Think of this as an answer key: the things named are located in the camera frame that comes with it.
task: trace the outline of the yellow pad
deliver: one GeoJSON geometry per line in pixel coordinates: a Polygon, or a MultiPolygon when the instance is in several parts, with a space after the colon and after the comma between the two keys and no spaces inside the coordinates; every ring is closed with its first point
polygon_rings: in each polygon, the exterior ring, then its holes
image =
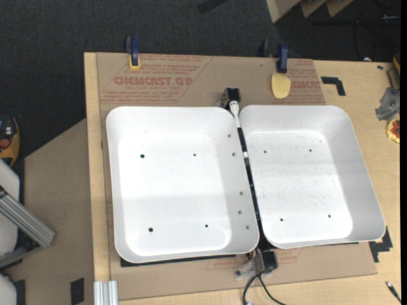
{"type": "Polygon", "coordinates": [[[284,98],[290,94],[291,80],[283,74],[272,75],[272,91],[275,98],[284,98]]]}

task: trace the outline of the orange and black object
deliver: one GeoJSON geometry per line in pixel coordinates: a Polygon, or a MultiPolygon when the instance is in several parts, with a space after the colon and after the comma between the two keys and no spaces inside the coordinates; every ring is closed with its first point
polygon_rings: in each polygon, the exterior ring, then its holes
{"type": "Polygon", "coordinates": [[[0,113],[0,158],[13,166],[20,150],[20,132],[12,116],[0,113]]]}

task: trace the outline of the black wire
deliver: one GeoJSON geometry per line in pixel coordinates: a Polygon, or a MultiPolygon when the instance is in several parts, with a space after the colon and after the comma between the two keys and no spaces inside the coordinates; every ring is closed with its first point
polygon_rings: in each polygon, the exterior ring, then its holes
{"type": "Polygon", "coordinates": [[[258,274],[258,275],[256,275],[256,276],[253,276],[253,277],[247,282],[246,286],[244,287],[244,290],[243,290],[243,298],[242,298],[242,300],[243,300],[243,305],[246,305],[246,304],[247,304],[247,301],[246,301],[246,293],[247,293],[247,290],[249,289],[249,287],[251,286],[251,284],[253,283],[253,281],[254,281],[256,278],[258,278],[258,279],[260,280],[260,283],[262,284],[262,286],[263,286],[264,290],[266,291],[267,295],[269,296],[269,298],[271,298],[271,299],[272,299],[273,301],[275,301],[277,304],[285,305],[284,303],[279,302],[278,300],[276,300],[276,298],[274,298],[274,297],[268,292],[265,283],[264,283],[263,280],[261,279],[261,273],[258,274]]]}

